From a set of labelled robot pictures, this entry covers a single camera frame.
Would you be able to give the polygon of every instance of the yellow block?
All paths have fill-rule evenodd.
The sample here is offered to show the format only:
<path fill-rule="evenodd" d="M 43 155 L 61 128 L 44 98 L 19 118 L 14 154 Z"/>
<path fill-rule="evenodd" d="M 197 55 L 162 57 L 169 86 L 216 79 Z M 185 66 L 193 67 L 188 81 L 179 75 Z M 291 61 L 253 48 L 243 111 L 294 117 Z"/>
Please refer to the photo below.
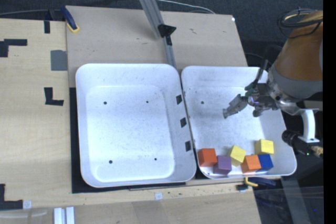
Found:
<path fill-rule="evenodd" d="M 273 141 L 260 139 L 254 143 L 255 154 L 274 154 Z"/>
<path fill-rule="evenodd" d="M 228 152 L 228 156 L 231 157 L 231 163 L 234 166 L 239 166 L 245 158 L 246 150 L 239 146 L 234 145 Z"/>

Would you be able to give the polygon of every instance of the empty white tray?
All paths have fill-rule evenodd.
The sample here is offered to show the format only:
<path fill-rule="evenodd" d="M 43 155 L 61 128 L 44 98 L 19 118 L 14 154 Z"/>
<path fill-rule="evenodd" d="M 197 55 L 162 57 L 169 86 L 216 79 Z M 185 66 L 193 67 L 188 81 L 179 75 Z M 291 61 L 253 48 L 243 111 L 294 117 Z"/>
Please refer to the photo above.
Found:
<path fill-rule="evenodd" d="M 93 187 L 177 183 L 196 172 L 180 76 L 166 64 L 76 73 L 80 169 Z"/>
<path fill-rule="evenodd" d="M 268 110 L 262 116 L 252 115 L 254 108 L 247 106 L 237 114 L 223 117 L 223 109 L 237 95 L 245 95 L 244 87 L 256 77 L 255 67 L 186 67 L 181 74 L 185 103 L 190 117 L 190 126 L 196 151 L 214 148 L 217 155 L 226 155 L 237 145 L 247 155 L 255 153 L 254 142 L 259 139 L 274 142 L 271 159 L 274 167 L 267 172 L 242 174 L 240 166 L 232 166 L 227 175 L 213 173 L 212 167 L 200 167 L 211 179 L 242 178 L 246 176 L 283 176 L 295 172 L 297 167 L 293 149 L 282 141 L 286 129 L 280 110 Z M 264 72 L 260 82 L 266 82 Z"/>

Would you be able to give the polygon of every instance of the wooden table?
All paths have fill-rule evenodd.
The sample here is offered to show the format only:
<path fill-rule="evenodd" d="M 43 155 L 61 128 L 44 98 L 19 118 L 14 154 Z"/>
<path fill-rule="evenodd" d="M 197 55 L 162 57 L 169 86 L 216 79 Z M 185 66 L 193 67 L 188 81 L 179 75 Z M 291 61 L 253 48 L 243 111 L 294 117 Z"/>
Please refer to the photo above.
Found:
<path fill-rule="evenodd" d="M 124 36 L 133 39 L 135 45 L 154 42 L 143 11 L 100 9 L 99 12 L 126 14 L 122 17 L 124 23 L 125 18 L 133 22 L 134 32 L 130 29 L 125 36 L 116 29 L 110 33 L 114 39 L 122 40 Z M 167 24 L 179 29 L 172 35 L 179 70 L 198 62 L 209 66 L 247 66 L 231 15 L 162 14 Z M 118 16 L 111 18 L 112 24 L 118 25 Z M 138 18 L 136 23 L 132 16 Z M 90 222 L 95 217 L 100 223 L 111 223 L 112 219 L 115 223 L 144 223 L 153 206 L 160 208 L 159 217 L 166 221 L 161 223 L 203 223 L 208 218 L 212 223 L 223 223 L 223 218 L 235 223 L 260 223 L 253 192 L 248 189 L 239 193 L 236 185 L 241 182 L 232 179 L 192 179 L 185 186 L 157 189 L 71 192 L 69 87 L 73 83 L 71 74 L 83 61 L 68 63 L 69 75 L 50 67 L 52 50 L 67 51 L 68 60 L 75 56 L 77 48 L 68 46 L 70 33 L 66 28 L 64 22 L 50 22 L 50 34 L 46 34 L 43 21 L 0 19 L 0 41 L 28 40 L 27 46 L 10 46 L 8 57 L 0 58 L 0 184 L 6 184 L 5 200 L 29 200 L 33 208 L 30 217 L 43 209 L 47 219 L 52 216 L 47 208 L 76 206 L 79 223 L 98 223 Z M 158 58 L 165 59 L 161 54 L 152 60 Z M 45 105 L 44 87 L 52 87 L 53 98 L 64 100 L 63 106 Z M 155 201 L 157 192 L 162 194 L 160 201 Z M 0 222 L 6 214 L 0 214 Z"/>

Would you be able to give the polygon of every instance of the block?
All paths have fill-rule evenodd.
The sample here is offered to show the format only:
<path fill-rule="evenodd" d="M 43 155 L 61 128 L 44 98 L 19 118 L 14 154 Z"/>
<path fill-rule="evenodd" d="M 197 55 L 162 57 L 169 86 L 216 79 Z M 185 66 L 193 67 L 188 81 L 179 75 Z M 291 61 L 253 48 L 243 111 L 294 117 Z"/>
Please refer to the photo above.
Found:
<path fill-rule="evenodd" d="M 255 154 L 274 154 L 273 141 L 260 139 L 254 143 Z"/>
<path fill-rule="evenodd" d="M 241 171 L 244 173 L 252 173 L 261 169 L 258 155 L 245 156 L 244 161 L 240 165 Z"/>
<path fill-rule="evenodd" d="M 244 161 L 246 150 L 237 145 L 233 145 L 227 155 L 231 157 L 232 165 L 239 166 Z"/>
<path fill-rule="evenodd" d="M 273 162 L 271 159 L 271 155 L 269 154 L 260 154 L 258 155 L 261 169 L 259 170 L 260 172 L 268 171 L 271 168 L 273 168 Z"/>
<path fill-rule="evenodd" d="M 197 152 L 200 167 L 210 167 L 217 163 L 217 155 L 214 148 L 203 148 Z"/>
<path fill-rule="evenodd" d="M 232 170 L 232 163 L 230 156 L 218 155 L 217 163 L 214 165 L 214 173 L 220 175 L 227 175 Z"/>

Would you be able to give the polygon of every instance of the orange cube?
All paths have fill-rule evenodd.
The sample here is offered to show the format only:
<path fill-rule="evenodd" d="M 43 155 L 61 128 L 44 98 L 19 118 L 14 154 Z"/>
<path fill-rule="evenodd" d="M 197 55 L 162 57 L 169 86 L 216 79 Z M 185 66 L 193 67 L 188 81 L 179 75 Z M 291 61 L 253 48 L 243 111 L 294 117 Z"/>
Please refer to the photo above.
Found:
<path fill-rule="evenodd" d="M 252 173 L 261 169 L 261 164 L 258 155 L 247 155 L 240 165 L 243 173 Z"/>
<path fill-rule="evenodd" d="M 197 155 L 200 167 L 210 167 L 217 163 L 217 156 L 214 148 L 203 148 L 197 152 Z"/>

